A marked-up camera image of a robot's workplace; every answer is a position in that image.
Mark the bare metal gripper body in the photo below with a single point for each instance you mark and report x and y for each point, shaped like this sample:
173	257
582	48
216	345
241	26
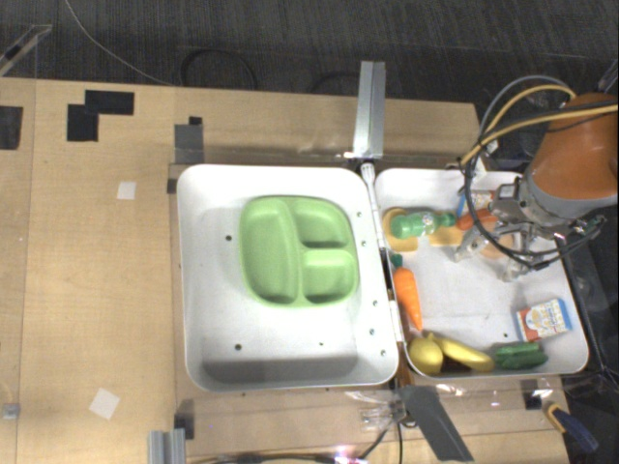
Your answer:
520	211

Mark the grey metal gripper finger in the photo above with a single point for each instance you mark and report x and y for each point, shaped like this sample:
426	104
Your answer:
517	259
466	248

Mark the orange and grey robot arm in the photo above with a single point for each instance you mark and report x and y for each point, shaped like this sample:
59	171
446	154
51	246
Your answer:
575	153

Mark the peach coloured egg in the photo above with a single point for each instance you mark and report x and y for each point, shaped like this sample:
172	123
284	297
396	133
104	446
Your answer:
495	249

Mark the tan cheese wedge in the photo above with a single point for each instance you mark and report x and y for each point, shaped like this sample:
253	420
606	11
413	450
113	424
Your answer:
445	238

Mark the orange sausage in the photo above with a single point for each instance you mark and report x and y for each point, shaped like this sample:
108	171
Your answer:
471	221

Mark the white blue and red carton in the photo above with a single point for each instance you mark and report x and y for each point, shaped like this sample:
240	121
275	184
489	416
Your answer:
479	198

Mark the white plastic tray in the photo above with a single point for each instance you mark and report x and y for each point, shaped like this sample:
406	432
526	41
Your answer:
271	346
464	302

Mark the green plastic bottle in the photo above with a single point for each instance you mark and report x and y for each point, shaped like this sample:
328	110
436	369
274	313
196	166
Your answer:
416	225

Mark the yellow bread slice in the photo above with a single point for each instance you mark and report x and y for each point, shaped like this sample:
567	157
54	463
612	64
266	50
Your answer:
401	244

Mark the white and orange carton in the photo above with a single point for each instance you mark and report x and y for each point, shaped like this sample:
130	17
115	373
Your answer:
544	319

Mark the orange carrot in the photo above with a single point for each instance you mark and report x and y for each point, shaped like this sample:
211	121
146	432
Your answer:
408	293

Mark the thin black and white rod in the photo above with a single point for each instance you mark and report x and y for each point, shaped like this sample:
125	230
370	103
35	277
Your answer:
376	220

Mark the green cucumber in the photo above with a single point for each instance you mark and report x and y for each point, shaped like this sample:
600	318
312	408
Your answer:
520	357

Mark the yellow banana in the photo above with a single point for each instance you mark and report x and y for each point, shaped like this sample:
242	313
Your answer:
466	353

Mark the yellow lemon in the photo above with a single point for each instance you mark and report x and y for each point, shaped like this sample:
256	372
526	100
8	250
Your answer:
425	356

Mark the green divided plate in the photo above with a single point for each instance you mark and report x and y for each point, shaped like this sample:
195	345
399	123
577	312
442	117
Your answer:
271	254

